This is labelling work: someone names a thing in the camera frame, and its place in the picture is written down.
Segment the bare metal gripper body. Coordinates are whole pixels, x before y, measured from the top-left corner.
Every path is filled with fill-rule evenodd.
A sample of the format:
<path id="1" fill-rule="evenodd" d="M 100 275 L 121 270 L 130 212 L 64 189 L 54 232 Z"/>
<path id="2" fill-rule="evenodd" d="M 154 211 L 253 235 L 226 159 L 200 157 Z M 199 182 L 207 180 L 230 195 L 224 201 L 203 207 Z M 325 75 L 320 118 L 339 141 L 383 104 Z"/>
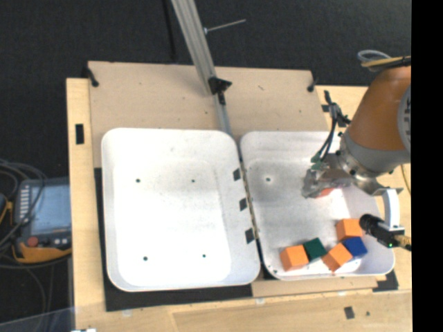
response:
<path id="1" fill-rule="evenodd" d="M 379 173 L 370 171 L 349 154 L 329 153 L 314 163 L 314 170 L 317 172 L 317 195 L 328 195 L 335 190 L 333 182 L 345 181 L 369 195 L 381 195 L 385 191 L 377 180 Z"/>

